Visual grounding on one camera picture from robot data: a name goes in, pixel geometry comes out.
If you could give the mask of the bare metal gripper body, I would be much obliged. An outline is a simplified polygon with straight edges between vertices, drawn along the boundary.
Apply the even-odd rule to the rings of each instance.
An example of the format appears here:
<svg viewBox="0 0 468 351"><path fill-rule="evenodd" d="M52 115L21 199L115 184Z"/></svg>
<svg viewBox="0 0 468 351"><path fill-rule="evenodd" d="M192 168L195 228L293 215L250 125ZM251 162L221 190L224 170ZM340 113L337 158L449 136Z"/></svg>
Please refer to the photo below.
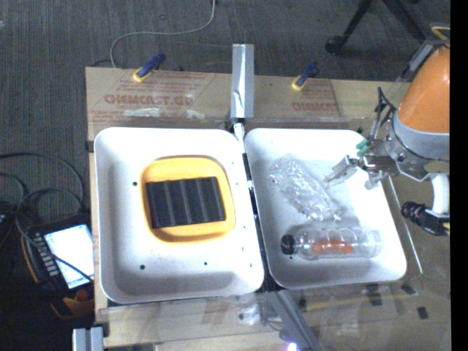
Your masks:
<svg viewBox="0 0 468 351"><path fill-rule="evenodd" d="M387 133L383 139L365 139L359 143L359 166L372 178L404 175L416 181L427 181L432 175L426 169L448 169L446 154L435 158L418 154L406 147L395 135Z"/></svg>

